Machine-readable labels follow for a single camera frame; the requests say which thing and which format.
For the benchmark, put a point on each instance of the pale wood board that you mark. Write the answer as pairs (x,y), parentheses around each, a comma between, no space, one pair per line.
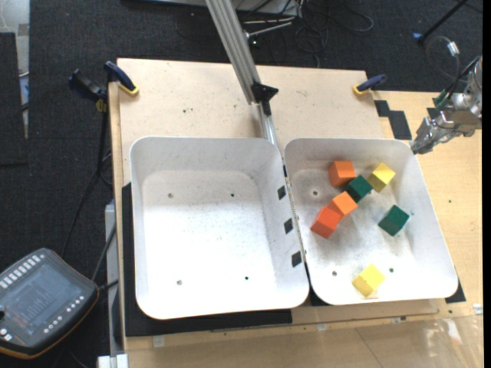
(192,102)

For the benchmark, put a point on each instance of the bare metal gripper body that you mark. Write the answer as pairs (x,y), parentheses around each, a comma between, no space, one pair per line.
(462,113)

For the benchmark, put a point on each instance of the green cube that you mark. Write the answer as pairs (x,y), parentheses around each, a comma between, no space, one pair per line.
(393,221)
(358,188)

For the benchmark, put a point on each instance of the orange cube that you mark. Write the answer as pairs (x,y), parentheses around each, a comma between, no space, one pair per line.
(344,203)
(326,222)
(341,173)

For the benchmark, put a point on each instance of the white plastic tray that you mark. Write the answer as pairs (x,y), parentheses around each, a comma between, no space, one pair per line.
(207,228)
(368,247)

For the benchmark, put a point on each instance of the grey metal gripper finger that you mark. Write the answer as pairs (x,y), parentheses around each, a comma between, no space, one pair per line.
(425,130)
(429,145)

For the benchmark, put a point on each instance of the thin black and white rod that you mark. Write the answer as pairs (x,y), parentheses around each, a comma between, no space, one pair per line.
(269,127)

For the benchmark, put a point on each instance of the yellow cube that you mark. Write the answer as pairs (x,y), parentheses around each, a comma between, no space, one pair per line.
(381,176)
(368,280)

